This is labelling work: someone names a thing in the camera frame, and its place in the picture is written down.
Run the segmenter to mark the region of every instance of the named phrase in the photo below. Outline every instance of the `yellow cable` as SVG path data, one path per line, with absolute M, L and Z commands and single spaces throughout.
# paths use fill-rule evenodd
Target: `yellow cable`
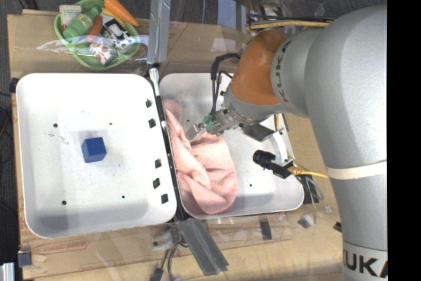
M 315 171 L 309 171 L 307 169 L 301 169 L 298 167 L 290 167 L 288 168 L 288 171 L 290 171 L 290 173 L 294 174 L 294 175 L 300 175 L 300 174 L 311 174 L 312 176 L 316 176 L 316 177 L 321 177 L 321 178 L 329 178 L 329 176 L 327 176 L 326 174 L 322 174 L 319 172 L 315 172 Z
M 308 27 L 326 27 L 330 22 L 304 21 L 304 20 L 288 20 L 274 21 L 265 24 L 250 24 L 246 26 L 246 30 L 261 30 L 263 28 L 282 27 L 282 26 L 308 26 Z
M 279 115 L 280 114 L 275 114 L 274 118 L 275 118 L 275 130 L 279 130 Z

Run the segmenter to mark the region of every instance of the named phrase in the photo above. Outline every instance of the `blue cube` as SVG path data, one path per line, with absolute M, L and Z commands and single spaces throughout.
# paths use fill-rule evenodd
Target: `blue cube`
M 85 163 L 102 161 L 107 154 L 102 137 L 88 138 L 82 144 Z

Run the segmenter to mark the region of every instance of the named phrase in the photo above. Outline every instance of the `green bottle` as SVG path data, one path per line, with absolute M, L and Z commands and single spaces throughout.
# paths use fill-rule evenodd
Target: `green bottle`
M 94 5 L 88 13 L 80 13 L 76 19 L 64 29 L 63 36 L 66 39 L 72 39 L 86 35 L 93 25 L 93 19 L 101 12 L 101 7 Z

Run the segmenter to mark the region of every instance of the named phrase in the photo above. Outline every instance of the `white plastic tray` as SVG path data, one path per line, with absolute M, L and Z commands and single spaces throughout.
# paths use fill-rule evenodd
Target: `white plastic tray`
M 224 77 L 220 85 L 225 90 L 229 78 Z M 209 114 L 212 107 L 212 82 L 209 74 L 169 74 L 161 81 L 161 95 L 172 99 L 183 107 L 182 125 L 188 130 Z M 217 109 L 223 98 L 217 101 Z M 262 123 L 274 130 L 273 118 Z M 182 193 L 185 210 L 195 218 L 218 218 L 261 213 L 290 211 L 301 206 L 304 200 L 302 185 L 292 175 L 286 179 L 275 176 L 271 170 L 263 170 L 253 162 L 256 150 L 274 152 L 269 141 L 259 143 L 239 130 L 228 130 L 223 134 L 237 171 L 237 197 L 233 205 L 219 215 L 206 215 L 197 206 L 190 194 Z
M 72 236 L 160 224 L 174 216 L 176 198 L 147 80 L 132 74 L 30 74 L 18 82 L 16 97 L 24 208 L 33 233 Z M 81 145 L 94 137 L 104 139 L 107 155 L 87 164 Z

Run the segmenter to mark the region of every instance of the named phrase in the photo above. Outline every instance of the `kuka logo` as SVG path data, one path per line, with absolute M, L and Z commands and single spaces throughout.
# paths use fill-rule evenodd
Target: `kuka logo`
M 345 268 L 361 274 L 369 274 L 377 278 L 387 278 L 389 274 L 387 260 L 383 263 L 373 257 L 366 258 L 363 255 L 349 253 L 346 249 L 343 250 L 342 259 Z
M 276 84 L 276 87 L 278 87 L 278 93 L 282 96 L 282 100 L 286 103 L 288 103 L 288 99 L 285 97 L 284 90 L 282 89 L 282 82 L 281 82 L 281 63 L 285 56 L 285 51 L 288 48 L 288 45 L 291 43 L 291 40 L 288 41 L 281 49 L 281 53 L 278 55 L 278 59 L 276 61 L 276 71 L 275 76 L 278 78 L 278 83 Z

